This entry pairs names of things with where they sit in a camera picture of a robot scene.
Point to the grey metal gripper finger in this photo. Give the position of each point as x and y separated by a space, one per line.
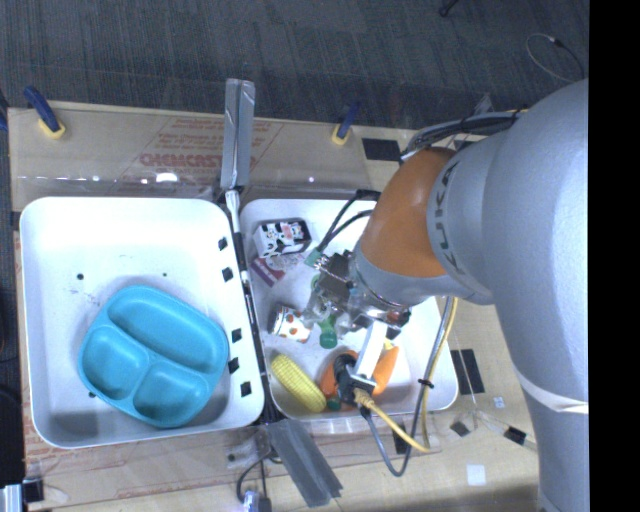
349 324
312 312

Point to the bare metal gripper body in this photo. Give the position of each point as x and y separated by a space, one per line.
336 280

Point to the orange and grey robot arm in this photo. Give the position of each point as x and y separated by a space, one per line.
500 225

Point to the green bottle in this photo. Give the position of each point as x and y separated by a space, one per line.
328 336

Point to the white can with orange dots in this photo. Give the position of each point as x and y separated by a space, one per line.
290 325

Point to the white plastic tray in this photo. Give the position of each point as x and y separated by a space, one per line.
290 295
125 240

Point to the orange carrot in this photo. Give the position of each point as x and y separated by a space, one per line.
329 377

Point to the light orange toy bread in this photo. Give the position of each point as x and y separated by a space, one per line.
387 367

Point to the maroon and white packet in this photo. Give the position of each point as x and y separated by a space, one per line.
270 270

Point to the black and white cow carton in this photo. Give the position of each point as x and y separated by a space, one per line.
280 237

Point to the yellow corn cob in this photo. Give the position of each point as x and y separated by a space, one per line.
297 382

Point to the blue divided plate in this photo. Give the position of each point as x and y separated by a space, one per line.
150 350

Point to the brown cardboard board, red print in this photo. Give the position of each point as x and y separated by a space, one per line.
125 145

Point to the black cylinder on white bracket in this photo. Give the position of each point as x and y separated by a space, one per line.
372 350

